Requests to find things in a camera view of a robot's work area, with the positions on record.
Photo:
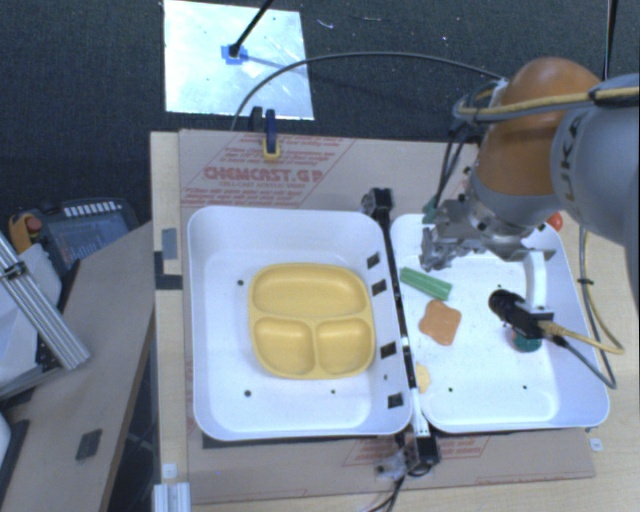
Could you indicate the green celery stick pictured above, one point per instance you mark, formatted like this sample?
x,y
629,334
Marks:
x,y
425,283

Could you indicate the orange biscuit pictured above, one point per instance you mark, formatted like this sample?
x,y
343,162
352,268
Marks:
x,y
440,322

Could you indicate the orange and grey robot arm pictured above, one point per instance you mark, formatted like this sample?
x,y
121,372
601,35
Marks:
x,y
530,150

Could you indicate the yellow divided plate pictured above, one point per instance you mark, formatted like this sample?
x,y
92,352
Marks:
x,y
310,320

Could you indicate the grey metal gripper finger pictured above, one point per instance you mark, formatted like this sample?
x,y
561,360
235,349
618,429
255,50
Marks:
x,y
447,258
428,250

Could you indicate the brown cardboard board red print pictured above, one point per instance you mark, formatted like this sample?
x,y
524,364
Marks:
x,y
300,170

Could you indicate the yellow flat toy food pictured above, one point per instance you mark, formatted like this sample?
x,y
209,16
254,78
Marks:
x,y
423,378

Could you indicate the teal round object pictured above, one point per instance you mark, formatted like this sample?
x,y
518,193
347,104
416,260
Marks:
x,y
526,345

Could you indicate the white plastic tray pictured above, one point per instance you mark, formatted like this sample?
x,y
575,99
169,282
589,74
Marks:
x,y
490,380
225,350

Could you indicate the orange round object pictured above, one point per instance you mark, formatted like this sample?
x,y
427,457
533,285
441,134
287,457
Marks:
x,y
554,221

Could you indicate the thin black and white rod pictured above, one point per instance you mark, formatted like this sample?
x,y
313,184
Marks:
x,y
400,310

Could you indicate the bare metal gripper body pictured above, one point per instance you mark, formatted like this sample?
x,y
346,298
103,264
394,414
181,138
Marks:
x,y
467,231

